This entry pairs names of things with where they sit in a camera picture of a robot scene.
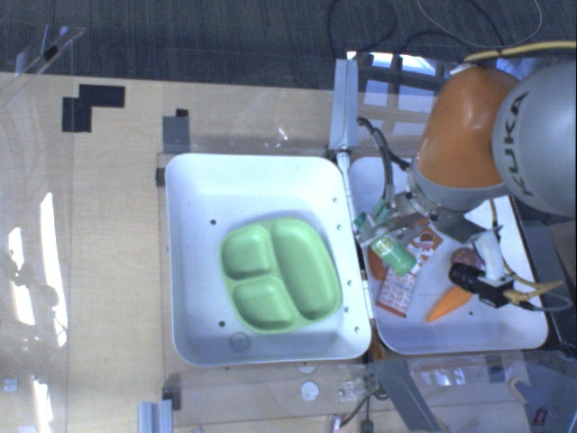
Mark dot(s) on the green bottle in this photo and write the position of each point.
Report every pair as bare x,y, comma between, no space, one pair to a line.
399,257

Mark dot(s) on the red sausage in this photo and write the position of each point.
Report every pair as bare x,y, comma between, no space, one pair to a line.
376,266

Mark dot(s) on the black cylinder on white bracket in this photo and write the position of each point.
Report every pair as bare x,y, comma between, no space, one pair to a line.
478,282

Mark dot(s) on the white plastic tray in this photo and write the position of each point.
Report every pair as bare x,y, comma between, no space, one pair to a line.
198,196
473,332

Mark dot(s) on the brown doughnut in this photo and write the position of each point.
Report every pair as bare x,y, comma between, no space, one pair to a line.
464,256

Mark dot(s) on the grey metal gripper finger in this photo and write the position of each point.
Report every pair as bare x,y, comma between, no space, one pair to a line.
373,233
408,229

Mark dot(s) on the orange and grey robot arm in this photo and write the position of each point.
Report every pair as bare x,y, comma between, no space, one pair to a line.
464,142

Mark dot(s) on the green divided plate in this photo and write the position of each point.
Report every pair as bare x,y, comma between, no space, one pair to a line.
297,264

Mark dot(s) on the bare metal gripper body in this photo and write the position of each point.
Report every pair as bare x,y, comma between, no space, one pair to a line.
417,208

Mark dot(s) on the orange carrot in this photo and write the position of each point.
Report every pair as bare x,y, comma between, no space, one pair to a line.
446,306

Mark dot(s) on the orange and white carton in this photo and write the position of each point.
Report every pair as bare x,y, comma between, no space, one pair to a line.
396,293

